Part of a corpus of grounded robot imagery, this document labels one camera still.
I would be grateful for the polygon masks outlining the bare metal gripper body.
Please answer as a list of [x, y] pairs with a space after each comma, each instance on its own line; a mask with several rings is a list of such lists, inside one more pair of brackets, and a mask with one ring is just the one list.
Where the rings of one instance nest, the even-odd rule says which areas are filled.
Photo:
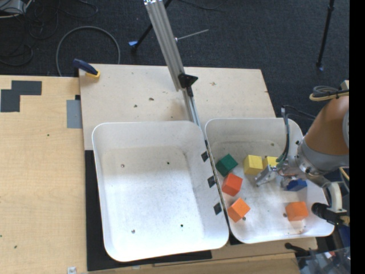
[[298, 147], [294, 155], [281, 155], [276, 170], [284, 178], [306, 178], [320, 188], [329, 188], [331, 182], [324, 175], [330, 172], [330, 156], [311, 148]]

